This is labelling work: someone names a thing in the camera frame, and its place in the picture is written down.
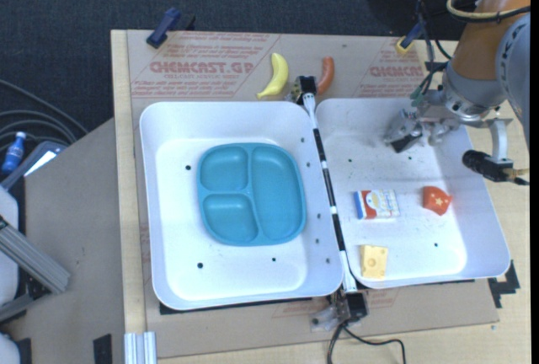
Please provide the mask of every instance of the toy banana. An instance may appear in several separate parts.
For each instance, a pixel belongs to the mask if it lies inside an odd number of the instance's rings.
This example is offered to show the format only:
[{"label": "toy banana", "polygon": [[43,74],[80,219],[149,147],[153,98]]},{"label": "toy banana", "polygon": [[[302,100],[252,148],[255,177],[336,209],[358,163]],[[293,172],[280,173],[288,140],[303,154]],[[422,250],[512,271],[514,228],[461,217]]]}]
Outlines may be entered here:
[{"label": "toy banana", "polygon": [[271,65],[273,66],[273,77],[271,77],[266,88],[256,94],[258,99],[279,94],[285,87],[286,81],[288,81],[288,63],[281,54],[276,52],[271,54]]}]

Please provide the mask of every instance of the blue plate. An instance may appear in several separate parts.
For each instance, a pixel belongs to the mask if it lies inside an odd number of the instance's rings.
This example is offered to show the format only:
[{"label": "blue plate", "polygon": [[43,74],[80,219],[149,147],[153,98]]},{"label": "blue plate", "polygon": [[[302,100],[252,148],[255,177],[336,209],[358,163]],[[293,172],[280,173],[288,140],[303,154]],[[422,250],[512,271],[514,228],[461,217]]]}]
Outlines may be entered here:
[{"label": "blue plate", "polygon": [[294,158],[276,145],[213,147],[200,158],[196,181],[202,221],[225,244],[282,244],[305,226],[299,169]]}]

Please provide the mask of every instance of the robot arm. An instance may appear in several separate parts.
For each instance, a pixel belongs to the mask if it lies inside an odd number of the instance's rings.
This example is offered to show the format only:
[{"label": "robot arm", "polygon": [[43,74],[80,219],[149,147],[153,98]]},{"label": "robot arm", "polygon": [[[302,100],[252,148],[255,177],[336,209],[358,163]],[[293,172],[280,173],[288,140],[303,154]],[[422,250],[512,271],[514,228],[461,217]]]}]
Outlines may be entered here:
[{"label": "robot arm", "polygon": [[503,181],[508,177],[504,171],[512,169],[505,158],[505,123],[484,118],[507,99],[524,127],[529,149],[531,0],[477,0],[472,13],[457,10],[456,1],[448,0],[447,9],[467,25],[444,65],[440,88],[428,89],[432,73],[440,70],[431,69],[411,96],[415,110],[401,111],[384,139],[400,153],[424,131],[435,145],[460,124],[489,127],[494,155],[468,153],[463,161],[486,178]]},{"label": "robot arm", "polygon": [[478,0],[473,13],[456,10],[454,1],[448,0],[448,9],[467,26],[448,63],[452,82],[485,110],[507,99],[529,148],[531,0]]}]

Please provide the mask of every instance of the blue object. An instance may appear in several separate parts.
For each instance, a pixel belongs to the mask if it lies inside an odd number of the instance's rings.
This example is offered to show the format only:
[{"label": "blue object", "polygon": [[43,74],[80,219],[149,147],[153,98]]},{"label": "blue object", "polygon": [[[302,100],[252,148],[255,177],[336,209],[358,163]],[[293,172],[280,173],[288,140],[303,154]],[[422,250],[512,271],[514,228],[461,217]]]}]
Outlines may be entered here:
[{"label": "blue object", "polygon": [[305,226],[302,178],[294,158],[281,147],[213,147],[200,158],[196,179],[202,221],[222,243],[282,244]]},{"label": "blue object", "polygon": [[26,133],[18,131],[15,135],[15,142],[8,147],[6,158],[2,165],[2,173],[10,175],[21,163],[24,156],[24,140]]},{"label": "blue object", "polygon": [[161,46],[163,42],[167,39],[167,31],[173,29],[176,26],[181,16],[182,13],[178,9],[170,8],[167,12],[165,12],[163,19],[161,20],[157,28],[150,36],[148,36],[146,42],[154,48],[158,48],[159,46]]},{"label": "blue object", "polygon": [[354,202],[355,202],[355,209],[357,210],[357,217],[359,219],[366,217],[366,213],[363,212],[363,207],[361,204],[361,192],[354,192]]},{"label": "blue object", "polygon": [[418,22],[410,32],[400,41],[400,46],[406,50],[414,40],[418,39],[423,34],[422,23]]}]

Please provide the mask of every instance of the cable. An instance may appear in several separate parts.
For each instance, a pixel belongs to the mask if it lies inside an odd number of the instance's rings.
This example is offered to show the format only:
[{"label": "cable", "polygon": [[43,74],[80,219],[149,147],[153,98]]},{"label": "cable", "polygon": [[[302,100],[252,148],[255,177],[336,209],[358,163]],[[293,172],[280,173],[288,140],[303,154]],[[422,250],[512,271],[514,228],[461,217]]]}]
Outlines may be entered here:
[{"label": "cable", "polygon": [[440,52],[442,53],[442,55],[447,59],[447,60],[450,60],[452,57],[450,54],[447,53],[447,51],[444,49],[444,47],[441,45],[440,41],[436,38],[436,36],[434,36],[434,33],[433,33],[433,30],[432,30],[432,21],[431,21],[431,17],[430,17],[430,12],[428,11],[426,5],[424,4],[424,2],[421,2],[421,7],[422,7],[422,11],[424,13],[424,16],[427,20],[427,27],[430,27],[430,33],[432,34],[432,37],[434,38],[435,40],[435,44],[436,46],[438,47],[438,49],[440,50]]},{"label": "cable", "polygon": [[[11,132],[4,133],[3,135],[0,136],[0,141],[2,139],[13,138],[16,133],[17,133],[16,131],[11,131]],[[66,142],[63,139],[58,139],[58,138],[54,138],[54,137],[50,137],[50,136],[36,136],[36,135],[32,135],[31,133],[26,133],[26,141],[27,142],[34,142],[35,145],[39,144],[40,142],[44,142],[44,141],[56,142],[56,143],[61,144],[61,145],[66,145]],[[1,146],[0,147],[0,153],[3,152],[4,150],[8,149],[8,147],[11,144],[13,144],[13,141]]]},{"label": "cable", "polygon": [[42,113],[42,112],[37,112],[37,111],[31,111],[31,110],[12,110],[12,111],[7,111],[7,112],[0,113],[0,118],[7,117],[7,116],[10,116],[10,115],[34,115],[34,116],[37,116],[37,117],[40,117],[40,118],[43,118],[43,119],[46,119],[46,120],[50,120],[56,126],[63,129],[63,131],[68,135],[68,139],[69,139],[70,142],[75,142],[77,140],[75,135],[73,135],[73,133],[67,128],[67,126],[65,126],[61,121],[57,120],[56,118],[54,118],[54,117],[52,117],[52,116],[50,116],[48,114],[45,114],[45,113]]},{"label": "cable", "polygon": [[513,169],[513,168],[507,168],[503,169],[502,172],[507,175],[507,180],[511,183],[515,183],[516,185],[530,185],[530,182],[522,179],[519,177],[519,175],[529,174],[530,169],[529,168],[523,168],[523,169]]},{"label": "cable", "polygon": [[519,13],[531,11],[531,6],[522,8],[510,9],[501,12],[464,12],[456,8],[457,0],[447,0],[446,7],[449,13],[459,21],[466,23],[492,23],[499,22],[501,19],[506,19]]},{"label": "cable", "polygon": [[431,67],[429,74],[425,77],[423,82],[419,85],[420,87],[423,87],[423,91],[421,92],[421,94],[427,93],[427,90],[430,88],[430,84],[432,83],[432,78],[435,75],[435,73],[443,71],[446,68],[446,66],[447,66],[447,62],[441,63],[436,67],[434,66]]},{"label": "cable", "polygon": [[402,352],[402,356],[403,356],[403,364],[406,364],[406,351],[404,349],[404,343],[401,340],[399,340],[399,339],[390,339],[390,340],[384,340],[384,341],[365,340],[365,339],[362,339],[361,337],[359,337],[358,335],[355,335],[354,333],[352,333],[348,329],[347,325],[348,325],[348,321],[346,320],[343,323],[341,323],[335,329],[334,334],[332,335],[331,340],[329,341],[327,364],[333,364],[332,354],[334,352],[335,343],[337,343],[337,340],[339,339],[339,336],[340,336],[340,333],[341,333],[342,330],[346,331],[346,333],[348,333],[348,335],[350,335],[354,339],[356,339],[356,340],[358,340],[361,343],[364,343],[366,345],[370,345],[370,346],[382,346],[382,345],[389,345],[391,343],[398,343],[401,346],[401,352]]},{"label": "cable", "polygon": [[427,22],[423,18],[423,14],[426,13],[426,8],[423,0],[418,0],[415,4],[415,14],[418,17],[419,25],[421,26],[421,34],[423,35],[425,44],[427,45],[427,57],[429,62],[432,64],[435,60],[435,52],[430,42],[429,32],[427,31]]},{"label": "cable", "polygon": [[23,89],[23,88],[20,88],[20,87],[17,87],[16,85],[14,84],[11,84],[9,83],[8,81],[5,81],[3,79],[0,79],[0,84],[2,84],[3,86],[5,87],[8,87],[8,88],[11,88],[12,90],[34,100],[35,102],[39,103],[39,104],[42,104],[44,105],[46,108],[49,108],[50,110],[53,110],[54,112],[56,112],[58,115],[61,115],[62,117],[64,117],[65,119],[69,120],[73,125],[75,125],[80,131],[82,131],[84,134],[87,134],[88,133],[88,129],[86,129],[86,127],[84,127],[82,124],[80,124],[78,121],[76,121],[74,118],[72,118],[70,115],[66,114],[64,111],[62,110],[59,110],[57,107],[55,107],[54,105],[48,103],[47,101],[37,97],[36,95],[32,94],[31,92]]},{"label": "cable", "polygon": [[73,143],[76,141],[76,139],[72,138],[69,133],[66,133],[61,127],[53,124],[53,123],[50,123],[48,121],[44,121],[44,120],[20,120],[20,121],[15,121],[14,123],[10,123],[6,126],[4,126],[2,129],[0,129],[0,135],[2,135],[5,131],[7,131],[8,129],[10,128],[13,128],[13,127],[21,127],[21,126],[44,126],[44,127],[49,127],[51,128],[52,130],[60,133],[62,136],[64,136],[70,143]]}]

